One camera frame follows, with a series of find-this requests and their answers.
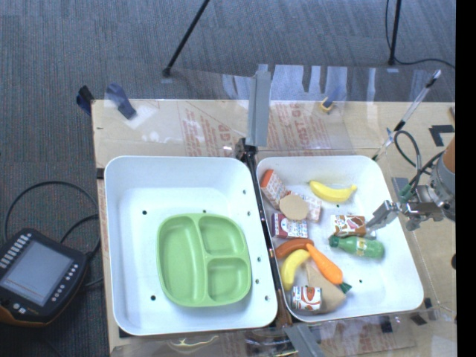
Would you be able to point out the orange and white can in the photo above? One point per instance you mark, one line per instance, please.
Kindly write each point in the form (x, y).
(306, 298)

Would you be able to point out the white red-patterned carton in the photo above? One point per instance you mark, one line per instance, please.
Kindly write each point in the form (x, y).
(314, 206)

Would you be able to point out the white plastic tray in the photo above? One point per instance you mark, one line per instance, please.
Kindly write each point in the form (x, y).
(134, 184)
(386, 285)

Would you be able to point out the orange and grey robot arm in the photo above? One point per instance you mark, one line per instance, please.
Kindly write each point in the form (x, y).
(448, 164)

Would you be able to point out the green plastic bottle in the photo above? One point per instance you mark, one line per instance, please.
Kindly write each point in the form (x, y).
(359, 247)

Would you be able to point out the orange carrot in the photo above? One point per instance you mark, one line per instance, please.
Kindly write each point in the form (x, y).
(325, 266)

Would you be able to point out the tan round biscuit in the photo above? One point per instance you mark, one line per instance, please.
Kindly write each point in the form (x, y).
(294, 207)

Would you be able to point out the thin black rod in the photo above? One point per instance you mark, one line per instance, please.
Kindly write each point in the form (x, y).
(268, 244)

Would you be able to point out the brown and white carton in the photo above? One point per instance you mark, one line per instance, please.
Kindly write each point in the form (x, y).
(347, 224)

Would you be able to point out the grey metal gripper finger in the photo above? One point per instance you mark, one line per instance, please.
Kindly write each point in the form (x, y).
(385, 212)
(413, 223)

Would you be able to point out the brown cardboard board red print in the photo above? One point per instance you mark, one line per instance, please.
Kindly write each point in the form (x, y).
(167, 132)

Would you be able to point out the orange-topped white carton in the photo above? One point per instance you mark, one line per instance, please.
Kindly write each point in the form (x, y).
(273, 190)

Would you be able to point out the orange-brown sausage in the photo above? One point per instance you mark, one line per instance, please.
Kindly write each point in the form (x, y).
(290, 247)

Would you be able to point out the green divided plate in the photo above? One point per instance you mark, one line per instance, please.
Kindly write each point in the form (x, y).
(182, 259)

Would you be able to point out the yellow banana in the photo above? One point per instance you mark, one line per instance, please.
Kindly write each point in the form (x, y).
(331, 192)
(291, 266)

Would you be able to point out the purple and white carton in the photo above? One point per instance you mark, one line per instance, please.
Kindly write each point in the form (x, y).
(288, 227)

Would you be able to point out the tan bread slice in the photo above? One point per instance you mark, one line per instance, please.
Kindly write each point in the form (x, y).
(329, 298)

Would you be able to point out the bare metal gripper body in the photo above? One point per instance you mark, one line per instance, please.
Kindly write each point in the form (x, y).
(427, 201)

